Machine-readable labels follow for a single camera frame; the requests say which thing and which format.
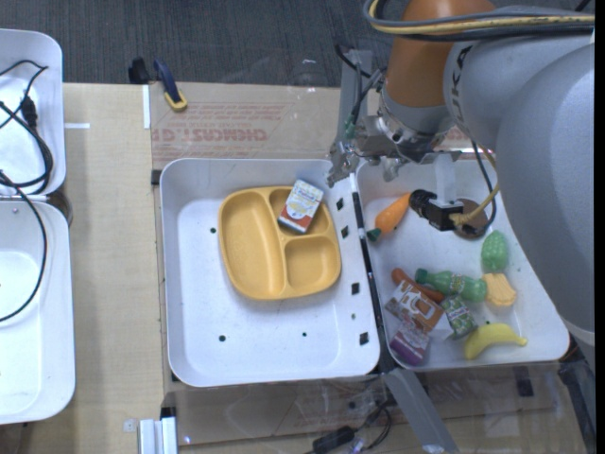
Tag white plastic tray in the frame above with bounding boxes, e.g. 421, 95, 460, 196
159, 157, 382, 389
354, 150, 572, 374

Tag black block with thin wires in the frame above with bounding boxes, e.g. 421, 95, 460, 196
311, 425, 356, 454

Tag yellow banana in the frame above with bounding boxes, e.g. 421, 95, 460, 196
462, 322, 529, 361

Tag white and orange carton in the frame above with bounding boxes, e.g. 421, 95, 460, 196
276, 179, 325, 235

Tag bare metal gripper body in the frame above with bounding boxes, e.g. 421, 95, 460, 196
352, 113, 449, 165

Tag brown and white carton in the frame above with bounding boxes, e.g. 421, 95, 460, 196
383, 280, 446, 336

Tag yellow divided plate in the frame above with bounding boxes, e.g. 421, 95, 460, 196
216, 185, 343, 302

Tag orange sausage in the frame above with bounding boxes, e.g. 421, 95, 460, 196
390, 267, 446, 304

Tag brown round biscuit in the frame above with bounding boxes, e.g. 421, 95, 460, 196
451, 198, 493, 241

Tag green bottle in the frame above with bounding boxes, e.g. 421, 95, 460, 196
414, 267, 489, 304

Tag green can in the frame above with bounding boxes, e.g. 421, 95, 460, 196
441, 294, 478, 341

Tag orange carrot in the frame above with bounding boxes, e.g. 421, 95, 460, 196
366, 192, 412, 243

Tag yellow ridged toy food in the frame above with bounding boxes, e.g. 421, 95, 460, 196
481, 271, 518, 308

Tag black cylinder on white bracket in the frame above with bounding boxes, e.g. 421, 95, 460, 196
408, 150, 467, 233

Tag purple carton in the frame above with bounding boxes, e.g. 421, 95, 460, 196
388, 319, 432, 368

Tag brown cardboard board red print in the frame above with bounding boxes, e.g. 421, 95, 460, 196
148, 80, 583, 446

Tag thin black and white rod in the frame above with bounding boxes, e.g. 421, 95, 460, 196
348, 171, 394, 374

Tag green grapes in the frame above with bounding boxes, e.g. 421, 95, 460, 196
480, 229, 510, 274

